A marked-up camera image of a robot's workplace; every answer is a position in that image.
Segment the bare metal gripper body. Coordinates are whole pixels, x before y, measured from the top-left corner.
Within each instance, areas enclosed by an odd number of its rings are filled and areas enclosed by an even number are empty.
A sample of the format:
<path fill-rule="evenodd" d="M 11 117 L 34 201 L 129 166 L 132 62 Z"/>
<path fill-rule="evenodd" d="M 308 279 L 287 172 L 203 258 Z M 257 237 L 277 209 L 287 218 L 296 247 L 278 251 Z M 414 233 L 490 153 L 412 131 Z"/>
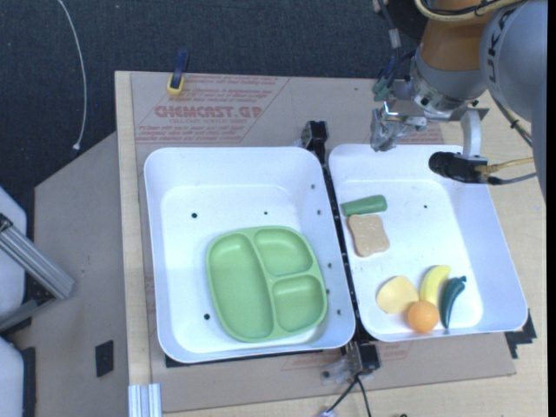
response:
<path fill-rule="evenodd" d="M 456 119 L 471 96 L 459 89 L 436 89 L 420 77 L 381 80 L 381 129 L 424 129 L 429 122 Z"/>

